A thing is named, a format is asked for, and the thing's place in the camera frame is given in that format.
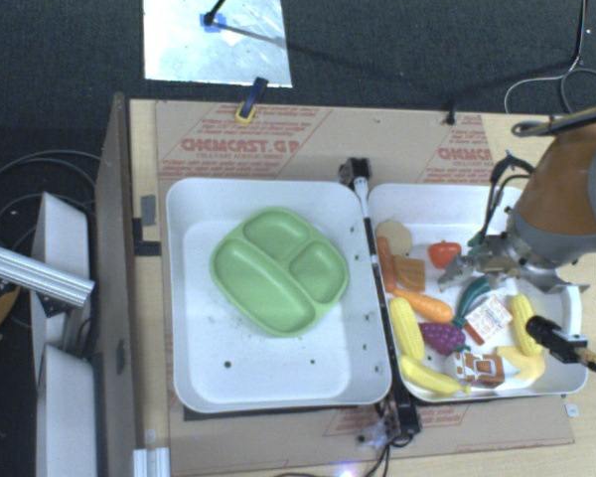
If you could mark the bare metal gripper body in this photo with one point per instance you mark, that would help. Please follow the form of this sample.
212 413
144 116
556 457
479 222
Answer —
501 261

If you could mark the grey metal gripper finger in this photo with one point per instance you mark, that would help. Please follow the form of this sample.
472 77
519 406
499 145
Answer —
449 276
464 261

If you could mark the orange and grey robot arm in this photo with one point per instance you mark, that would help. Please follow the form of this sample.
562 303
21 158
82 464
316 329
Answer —
556 192

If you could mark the red pepper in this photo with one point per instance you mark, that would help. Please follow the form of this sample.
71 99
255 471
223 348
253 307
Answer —
444 254

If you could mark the dark green cucumber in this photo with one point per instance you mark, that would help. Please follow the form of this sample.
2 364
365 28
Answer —
472 293

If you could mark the orange carrot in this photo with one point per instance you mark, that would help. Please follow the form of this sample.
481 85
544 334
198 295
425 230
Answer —
427 306

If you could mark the orange-brown bread slice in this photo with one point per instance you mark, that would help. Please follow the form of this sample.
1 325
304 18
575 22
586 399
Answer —
409 272

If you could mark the white and red carton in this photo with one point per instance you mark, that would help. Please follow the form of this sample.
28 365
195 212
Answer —
489 318

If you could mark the white plastic tray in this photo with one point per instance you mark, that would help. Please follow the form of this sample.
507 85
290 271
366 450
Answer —
442 206
278 365

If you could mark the purple grapes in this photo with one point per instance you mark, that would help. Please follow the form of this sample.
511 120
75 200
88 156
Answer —
442 337

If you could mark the yellow corn cob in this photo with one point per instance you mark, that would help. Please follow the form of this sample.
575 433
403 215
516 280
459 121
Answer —
524 321
407 328

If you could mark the orange sausage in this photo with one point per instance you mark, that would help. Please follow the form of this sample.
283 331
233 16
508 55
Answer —
385 261

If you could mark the beige round biscuit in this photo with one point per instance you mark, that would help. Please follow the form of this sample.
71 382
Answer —
395 234

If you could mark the thin black and white rod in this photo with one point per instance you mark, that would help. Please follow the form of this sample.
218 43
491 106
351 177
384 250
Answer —
372 251

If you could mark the brown and white carton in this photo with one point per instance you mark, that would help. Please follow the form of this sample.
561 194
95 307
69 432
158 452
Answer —
482 368

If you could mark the yellow banana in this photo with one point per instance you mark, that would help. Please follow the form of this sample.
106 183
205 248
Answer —
427 378

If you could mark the yellow cheese wedge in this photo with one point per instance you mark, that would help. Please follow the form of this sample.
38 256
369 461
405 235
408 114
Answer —
526 365

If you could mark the green divided plate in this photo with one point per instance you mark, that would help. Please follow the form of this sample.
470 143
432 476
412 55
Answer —
273 271

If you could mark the brown cardboard board red print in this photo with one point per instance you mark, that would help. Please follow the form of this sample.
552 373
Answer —
258 142

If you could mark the black cylinder on white bracket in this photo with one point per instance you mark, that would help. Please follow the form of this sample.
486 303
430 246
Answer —
546 331

